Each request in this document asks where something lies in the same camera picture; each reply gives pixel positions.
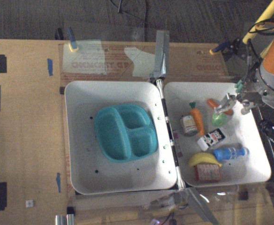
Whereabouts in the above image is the yellow banana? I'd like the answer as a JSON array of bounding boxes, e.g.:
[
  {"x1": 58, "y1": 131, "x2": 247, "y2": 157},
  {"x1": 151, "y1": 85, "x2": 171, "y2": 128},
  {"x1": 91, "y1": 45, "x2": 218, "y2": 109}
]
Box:
[{"x1": 188, "y1": 152, "x2": 223, "y2": 168}]

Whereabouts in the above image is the brown cardboard board red print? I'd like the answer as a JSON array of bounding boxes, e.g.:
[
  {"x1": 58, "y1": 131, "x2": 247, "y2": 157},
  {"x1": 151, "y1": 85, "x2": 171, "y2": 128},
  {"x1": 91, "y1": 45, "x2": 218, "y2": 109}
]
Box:
[{"x1": 58, "y1": 41, "x2": 274, "y2": 212}]

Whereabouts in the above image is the red packet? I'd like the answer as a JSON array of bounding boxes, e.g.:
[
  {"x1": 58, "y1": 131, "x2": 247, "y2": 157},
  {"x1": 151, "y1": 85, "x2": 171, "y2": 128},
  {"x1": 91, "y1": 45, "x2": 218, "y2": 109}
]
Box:
[{"x1": 194, "y1": 163, "x2": 222, "y2": 182}]

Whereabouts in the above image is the blue bottle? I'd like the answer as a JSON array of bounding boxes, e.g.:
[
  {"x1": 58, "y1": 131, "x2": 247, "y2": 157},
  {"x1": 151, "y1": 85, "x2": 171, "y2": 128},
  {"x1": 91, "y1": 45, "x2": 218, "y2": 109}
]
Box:
[{"x1": 213, "y1": 146, "x2": 249, "y2": 162}]

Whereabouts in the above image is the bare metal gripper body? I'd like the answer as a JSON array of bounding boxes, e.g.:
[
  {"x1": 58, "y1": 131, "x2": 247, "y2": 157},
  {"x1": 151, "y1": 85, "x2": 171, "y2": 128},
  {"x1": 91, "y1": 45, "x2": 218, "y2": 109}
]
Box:
[{"x1": 236, "y1": 84, "x2": 269, "y2": 105}]

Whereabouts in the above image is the orange carrot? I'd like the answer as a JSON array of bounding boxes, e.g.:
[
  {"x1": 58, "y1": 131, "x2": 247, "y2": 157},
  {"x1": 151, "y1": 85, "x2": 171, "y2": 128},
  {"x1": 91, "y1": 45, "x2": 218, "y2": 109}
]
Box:
[{"x1": 189, "y1": 101, "x2": 206, "y2": 137}]

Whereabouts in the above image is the white and red can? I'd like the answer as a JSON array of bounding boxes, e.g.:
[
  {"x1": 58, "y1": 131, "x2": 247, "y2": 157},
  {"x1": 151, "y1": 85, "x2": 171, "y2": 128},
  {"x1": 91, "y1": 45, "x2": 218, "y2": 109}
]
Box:
[{"x1": 180, "y1": 115, "x2": 198, "y2": 137}]

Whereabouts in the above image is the white plastic tray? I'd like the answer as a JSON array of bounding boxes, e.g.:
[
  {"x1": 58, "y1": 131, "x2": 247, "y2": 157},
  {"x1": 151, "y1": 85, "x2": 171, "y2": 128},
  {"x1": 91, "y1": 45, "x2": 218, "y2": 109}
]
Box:
[
  {"x1": 64, "y1": 80, "x2": 178, "y2": 195},
  {"x1": 162, "y1": 81, "x2": 272, "y2": 188}
]

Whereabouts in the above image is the teal divided plate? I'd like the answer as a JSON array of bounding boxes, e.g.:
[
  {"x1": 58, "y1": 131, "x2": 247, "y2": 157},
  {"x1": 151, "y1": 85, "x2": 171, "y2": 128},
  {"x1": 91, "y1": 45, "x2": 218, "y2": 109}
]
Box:
[{"x1": 94, "y1": 103, "x2": 159, "y2": 163}]

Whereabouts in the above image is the orange sausage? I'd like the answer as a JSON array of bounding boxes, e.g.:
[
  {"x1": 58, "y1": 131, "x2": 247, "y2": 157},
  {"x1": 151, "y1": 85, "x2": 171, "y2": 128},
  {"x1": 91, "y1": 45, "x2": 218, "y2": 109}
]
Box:
[{"x1": 206, "y1": 98, "x2": 234, "y2": 116}]

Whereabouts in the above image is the green round toy fruit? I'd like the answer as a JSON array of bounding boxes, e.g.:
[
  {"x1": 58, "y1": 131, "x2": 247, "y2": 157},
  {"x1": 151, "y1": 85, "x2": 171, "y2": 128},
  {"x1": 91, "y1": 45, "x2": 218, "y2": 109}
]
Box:
[{"x1": 211, "y1": 112, "x2": 229, "y2": 127}]

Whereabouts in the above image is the white carton with cow print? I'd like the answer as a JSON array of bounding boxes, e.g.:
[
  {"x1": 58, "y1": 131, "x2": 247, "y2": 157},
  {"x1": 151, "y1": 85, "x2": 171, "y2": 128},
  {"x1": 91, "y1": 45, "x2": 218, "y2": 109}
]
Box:
[{"x1": 197, "y1": 128, "x2": 227, "y2": 152}]

